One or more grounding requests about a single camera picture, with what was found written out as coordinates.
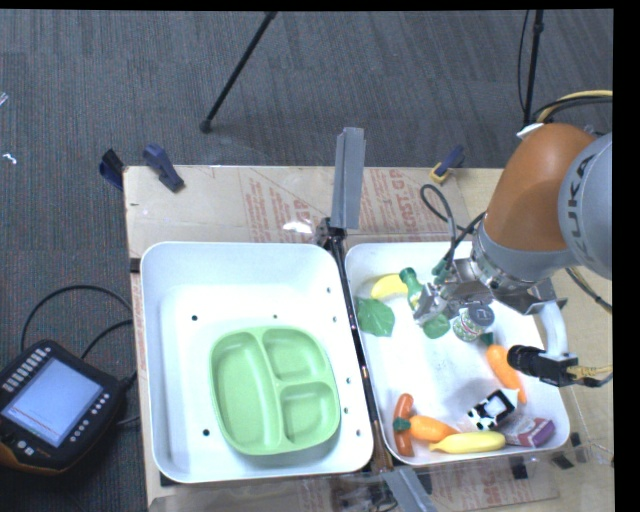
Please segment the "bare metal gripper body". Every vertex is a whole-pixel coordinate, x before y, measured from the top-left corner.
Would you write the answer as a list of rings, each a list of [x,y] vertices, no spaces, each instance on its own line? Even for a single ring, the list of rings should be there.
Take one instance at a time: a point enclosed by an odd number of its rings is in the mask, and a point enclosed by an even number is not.
[[[438,313],[457,315],[472,304],[489,305],[495,298],[489,287],[476,275],[470,258],[441,260],[433,268],[434,305]]]

